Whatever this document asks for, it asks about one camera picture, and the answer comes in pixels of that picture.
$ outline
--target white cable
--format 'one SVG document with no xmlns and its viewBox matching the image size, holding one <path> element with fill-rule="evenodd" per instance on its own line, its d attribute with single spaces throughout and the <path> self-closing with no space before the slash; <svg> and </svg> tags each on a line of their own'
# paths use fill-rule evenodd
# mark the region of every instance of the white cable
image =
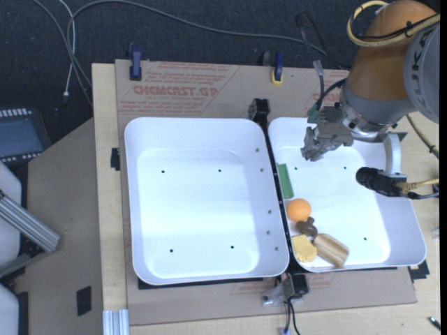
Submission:
<svg viewBox="0 0 447 335">
<path fill-rule="evenodd" d="M 64 5 L 65 9 L 68 11 L 68 14 L 70 14 L 71 27 L 72 27 L 72 32 L 73 32 L 73 44 L 71 46 L 71 50 L 72 50 L 73 54 L 75 54 L 75 51 L 76 51 L 76 27 L 75 27 L 75 20 L 73 19 L 73 13 L 71 12 L 71 9 L 68 7 L 68 5 L 66 4 L 66 2 L 64 0 L 57 0 L 57 1 L 60 2 L 62 5 Z M 70 69 L 68 70 L 67 82 L 65 85 L 64 99 L 67 99 L 68 95 L 69 95 L 68 94 L 68 86 L 70 84 L 72 72 L 73 72 L 73 64 L 70 64 Z"/>
</svg>

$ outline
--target dark background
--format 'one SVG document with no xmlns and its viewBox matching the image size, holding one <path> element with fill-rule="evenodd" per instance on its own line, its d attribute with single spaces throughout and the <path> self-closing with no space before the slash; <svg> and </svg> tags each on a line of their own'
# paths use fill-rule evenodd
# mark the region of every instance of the dark background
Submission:
<svg viewBox="0 0 447 335">
<path fill-rule="evenodd" d="M 57 0 L 39 0 L 54 14 L 63 31 L 69 16 Z M 95 0 L 64 0 L 73 12 Z M 130 0 L 208 27 L 299 38 L 295 15 L 305 10 L 315 21 L 328 53 L 350 66 L 356 46 L 346 36 L 353 10 L 369 0 Z M 419 0 L 440 12 L 440 0 Z M 118 3 L 94 6 L 76 17 L 76 56 L 90 76 L 92 63 L 126 58 L 130 43 L 152 61 L 214 64 L 259 64 L 263 51 L 281 51 L 284 65 L 312 67 L 298 43 L 227 36 L 203 31 L 141 8 Z M 369 21 L 359 21 L 366 28 Z M 309 41 L 321 43 L 308 22 Z M 338 68 L 319 55 L 324 68 Z M 62 103 L 70 60 L 54 22 L 30 0 L 0 0 L 0 108 L 35 107 L 54 143 L 92 117 L 92 109 L 73 77 L 68 103 Z"/>
</svg>

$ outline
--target yellow clip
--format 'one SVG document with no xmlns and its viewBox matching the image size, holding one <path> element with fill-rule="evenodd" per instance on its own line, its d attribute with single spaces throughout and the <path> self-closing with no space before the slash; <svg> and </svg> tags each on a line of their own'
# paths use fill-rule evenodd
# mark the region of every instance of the yellow clip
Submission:
<svg viewBox="0 0 447 335">
<path fill-rule="evenodd" d="M 273 70 L 272 71 L 272 83 L 279 86 L 280 84 L 282 84 L 282 82 L 284 82 L 283 74 L 281 74 L 281 79 L 279 81 L 277 81 L 274 78 L 274 70 Z"/>
</svg>

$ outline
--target brown cylinder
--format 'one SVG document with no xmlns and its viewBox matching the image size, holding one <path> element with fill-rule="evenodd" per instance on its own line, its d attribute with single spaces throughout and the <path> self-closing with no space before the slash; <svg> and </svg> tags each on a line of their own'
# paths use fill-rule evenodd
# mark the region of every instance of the brown cylinder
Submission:
<svg viewBox="0 0 447 335">
<path fill-rule="evenodd" d="M 366 36 L 382 36 L 404 28 L 435 12 L 412 0 L 395 1 L 374 18 Z M 382 47 L 359 47 L 348 76 L 351 91 L 373 101 L 396 101 L 408 98 L 404 87 L 404 58 L 412 38 Z"/>
</svg>

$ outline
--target white plastic part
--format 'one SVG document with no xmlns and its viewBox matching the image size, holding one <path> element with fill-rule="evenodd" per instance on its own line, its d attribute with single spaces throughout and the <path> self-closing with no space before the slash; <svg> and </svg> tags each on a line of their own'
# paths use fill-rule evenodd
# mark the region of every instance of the white plastic part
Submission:
<svg viewBox="0 0 447 335">
<path fill-rule="evenodd" d="M 22 202 L 20 180 L 0 161 L 0 190 L 16 203 Z M 0 267 L 14 260 L 20 250 L 20 232 L 0 218 Z"/>
<path fill-rule="evenodd" d="M 316 162 L 301 156 L 306 127 L 304 118 L 278 118 L 269 126 L 277 163 L 287 164 L 296 198 L 312 206 L 311 216 L 320 233 L 327 233 L 349 249 L 344 267 L 316 257 L 299 262 L 308 271 L 337 271 L 420 264 L 426 247 L 413 205 L 406 198 L 387 198 L 356 181 L 359 168 L 383 169 L 385 148 L 381 143 L 354 141 Z M 300 234 L 288 222 L 291 237 Z"/>
<path fill-rule="evenodd" d="M 0 283 L 1 335 L 19 334 L 19 301 Z"/>
<path fill-rule="evenodd" d="M 142 117 L 124 138 L 133 267 L 144 282 L 284 272 L 289 253 L 258 124 Z"/>
</svg>

